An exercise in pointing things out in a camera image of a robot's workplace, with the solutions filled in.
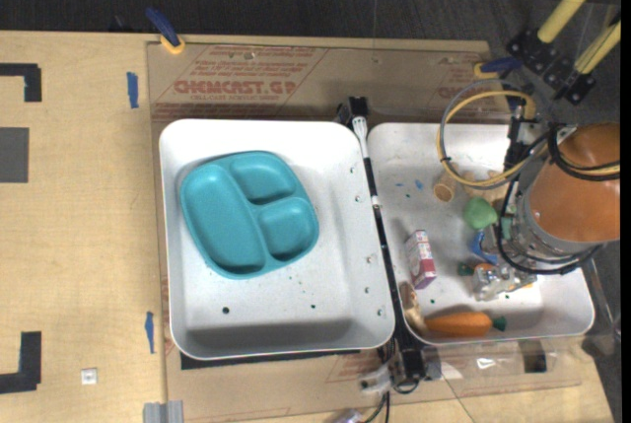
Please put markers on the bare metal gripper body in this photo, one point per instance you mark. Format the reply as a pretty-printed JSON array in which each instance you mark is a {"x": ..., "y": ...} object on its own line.
[{"x": 498, "y": 283}]

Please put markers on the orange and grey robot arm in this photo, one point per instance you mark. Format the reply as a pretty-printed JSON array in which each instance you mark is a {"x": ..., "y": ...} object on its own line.
[{"x": 572, "y": 199}]

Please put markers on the small orange and green toy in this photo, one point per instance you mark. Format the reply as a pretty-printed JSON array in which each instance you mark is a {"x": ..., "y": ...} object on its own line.
[{"x": 466, "y": 269}]

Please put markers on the blue curved toy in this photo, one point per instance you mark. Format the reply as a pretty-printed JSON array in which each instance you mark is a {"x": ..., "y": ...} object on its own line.
[{"x": 478, "y": 246}]

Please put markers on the orange carrot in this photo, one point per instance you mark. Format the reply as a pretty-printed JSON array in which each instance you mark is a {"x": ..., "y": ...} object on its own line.
[{"x": 458, "y": 324}]

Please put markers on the green round toy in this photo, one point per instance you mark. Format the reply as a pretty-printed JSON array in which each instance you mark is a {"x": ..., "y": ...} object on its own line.
[{"x": 479, "y": 213}]

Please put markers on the pink and white carton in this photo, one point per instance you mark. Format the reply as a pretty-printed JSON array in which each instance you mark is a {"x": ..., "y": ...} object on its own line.
[{"x": 420, "y": 258}]

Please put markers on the tan toy bread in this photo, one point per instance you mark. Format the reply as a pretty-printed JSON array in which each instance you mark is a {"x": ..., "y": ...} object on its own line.
[{"x": 413, "y": 312}]

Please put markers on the tan ice cream cone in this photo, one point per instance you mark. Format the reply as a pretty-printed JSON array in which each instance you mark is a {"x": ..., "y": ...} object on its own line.
[{"x": 446, "y": 188}]

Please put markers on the thin black and white rod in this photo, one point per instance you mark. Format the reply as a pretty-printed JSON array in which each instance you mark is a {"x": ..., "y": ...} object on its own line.
[{"x": 378, "y": 214}]

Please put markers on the white plastic tray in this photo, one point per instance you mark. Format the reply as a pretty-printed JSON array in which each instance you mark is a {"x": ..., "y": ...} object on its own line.
[
  {"x": 424, "y": 155},
  {"x": 296, "y": 312}
]

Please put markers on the blue divided plate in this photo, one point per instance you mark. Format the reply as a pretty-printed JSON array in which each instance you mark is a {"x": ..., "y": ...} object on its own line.
[{"x": 231, "y": 219}]

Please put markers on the brown cardboard board, red print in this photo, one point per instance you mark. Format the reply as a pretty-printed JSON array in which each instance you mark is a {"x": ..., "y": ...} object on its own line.
[{"x": 256, "y": 81}]

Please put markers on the black cylinder on white bracket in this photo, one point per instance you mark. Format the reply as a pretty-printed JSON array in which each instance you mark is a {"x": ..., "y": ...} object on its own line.
[{"x": 515, "y": 140}]

